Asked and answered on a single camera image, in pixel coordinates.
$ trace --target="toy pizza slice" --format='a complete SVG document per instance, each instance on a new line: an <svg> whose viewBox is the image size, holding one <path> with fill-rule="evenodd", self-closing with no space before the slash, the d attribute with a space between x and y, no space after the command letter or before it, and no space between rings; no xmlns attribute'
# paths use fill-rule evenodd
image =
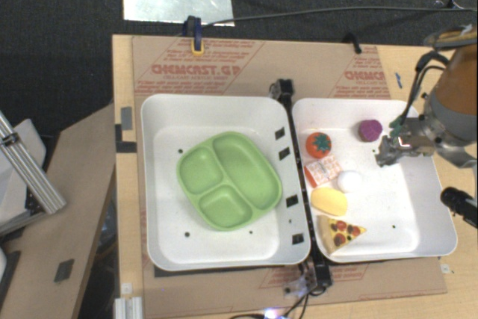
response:
<svg viewBox="0 0 478 319"><path fill-rule="evenodd" d="M346 246L366 231L364 227L353 225L343 220L329 218L326 215L319 216L320 238L329 254Z"/></svg>

